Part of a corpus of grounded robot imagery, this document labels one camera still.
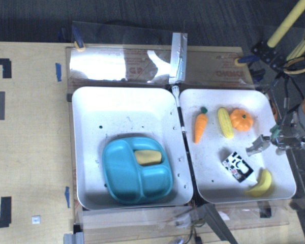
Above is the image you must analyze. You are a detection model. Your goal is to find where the orange toy carrot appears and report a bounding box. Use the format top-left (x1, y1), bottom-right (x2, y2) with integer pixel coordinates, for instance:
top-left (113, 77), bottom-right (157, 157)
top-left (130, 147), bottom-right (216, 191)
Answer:
top-left (194, 106), bottom-right (209, 145)

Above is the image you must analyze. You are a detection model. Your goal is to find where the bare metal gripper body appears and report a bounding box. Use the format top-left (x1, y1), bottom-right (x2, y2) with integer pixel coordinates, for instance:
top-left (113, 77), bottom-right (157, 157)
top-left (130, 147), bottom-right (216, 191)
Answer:
top-left (269, 125), bottom-right (305, 153)

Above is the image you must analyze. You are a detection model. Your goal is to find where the black and white carton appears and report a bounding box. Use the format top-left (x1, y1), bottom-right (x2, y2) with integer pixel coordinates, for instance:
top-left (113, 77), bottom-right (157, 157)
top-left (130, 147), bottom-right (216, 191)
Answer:
top-left (221, 151), bottom-right (258, 184)

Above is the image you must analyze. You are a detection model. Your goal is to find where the blue divided plate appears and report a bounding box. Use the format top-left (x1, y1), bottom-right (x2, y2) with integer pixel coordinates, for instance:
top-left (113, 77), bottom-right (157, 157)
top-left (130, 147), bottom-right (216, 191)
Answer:
top-left (101, 136), bottom-right (174, 205)

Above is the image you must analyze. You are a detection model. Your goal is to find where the orange toy pumpkin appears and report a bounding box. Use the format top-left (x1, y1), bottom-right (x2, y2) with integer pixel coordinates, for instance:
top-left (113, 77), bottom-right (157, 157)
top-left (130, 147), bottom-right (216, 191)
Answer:
top-left (229, 108), bottom-right (254, 132)

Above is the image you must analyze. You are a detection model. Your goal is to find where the white plastic tray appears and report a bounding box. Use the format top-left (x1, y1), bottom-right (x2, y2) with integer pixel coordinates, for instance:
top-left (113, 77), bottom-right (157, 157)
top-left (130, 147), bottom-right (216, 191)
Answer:
top-left (178, 88), bottom-right (297, 204)
top-left (71, 86), bottom-right (194, 211)

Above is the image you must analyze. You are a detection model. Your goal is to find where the yellow banana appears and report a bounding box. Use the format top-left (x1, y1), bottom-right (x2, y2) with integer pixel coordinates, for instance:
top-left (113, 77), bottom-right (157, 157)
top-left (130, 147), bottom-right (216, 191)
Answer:
top-left (244, 168), bottom-right (273, 198)

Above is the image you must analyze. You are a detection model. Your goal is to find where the yellow toy bread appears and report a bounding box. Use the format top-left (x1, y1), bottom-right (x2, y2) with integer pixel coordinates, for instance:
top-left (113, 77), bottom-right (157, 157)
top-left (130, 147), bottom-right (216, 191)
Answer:
top-left (133, 149), bottom-right (163, 167)

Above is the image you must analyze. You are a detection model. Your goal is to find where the yellow toy corn cob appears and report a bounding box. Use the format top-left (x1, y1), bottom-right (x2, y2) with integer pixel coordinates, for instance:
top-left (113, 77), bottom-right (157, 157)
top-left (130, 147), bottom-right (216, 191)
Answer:
top-left (217, 107), bottom-right (235, 140)

